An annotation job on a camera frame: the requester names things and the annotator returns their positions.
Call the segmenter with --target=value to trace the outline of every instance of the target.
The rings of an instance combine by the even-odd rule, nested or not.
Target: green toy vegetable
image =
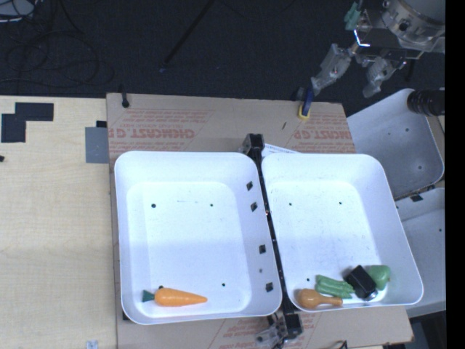
[[[376,288],[382,291],[391,277],[391,268],[387,265],[372,265],[367,273],[375,281]]]
[[[330,294],[343,299],[352,299],[355,290],[346,281],[337,281],[327,276],[318,275],[316,277],[315,290],[321,294]]]

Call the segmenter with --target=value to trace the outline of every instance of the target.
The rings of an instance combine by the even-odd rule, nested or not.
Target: green pea pod
[[[342,290],[347,293],[354,293],[354,287],[348,284],[346,281],[337,281],[336,279],[329,278],[327,276],[317,275],[317,284],[320,286],[327,286],[335,289]]]
[[[321,284],[315,285],[315,290],[321,294],[330,294],[331,296],[340,297],[342,299],[352,299],[352,295],[349,292],[343,291],[329,286],[322,286]]]

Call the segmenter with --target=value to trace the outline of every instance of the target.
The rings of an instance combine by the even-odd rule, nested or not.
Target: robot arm
[[[321,72],[311,78],[313,96],[344,75],[352,58],[367,68],[363,95],[369,98],[407,60],[418,60],[425,52],[445,53],[445,0],[384,0],[382,10],[363,12],[361,2],[344,17],[355,43],[349,49],[331,45]]]

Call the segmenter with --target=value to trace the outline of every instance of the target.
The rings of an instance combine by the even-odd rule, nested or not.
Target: wooden table
[[[85,149],[106,99],[2,96],[0,113],[15,103],[53,103],[54,118],[28,121],[24,143],[0,143],[0,346],[117,348],[109,165],[87,163]],[[402,307],[365,318],[412,340]],[[344,319],[322,315],[320,332]]]

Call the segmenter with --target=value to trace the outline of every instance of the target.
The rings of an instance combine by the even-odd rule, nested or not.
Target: orange carrot
[[[157,290],[153,296],[155,302],[162,306],[184,306],[184,305],[193,305],[199,304],[201,302],[206,302],[207,298],[200,296],[199,294],[193,294],[191,292],[180,291],[178,289],[172,288],[160,288]]]

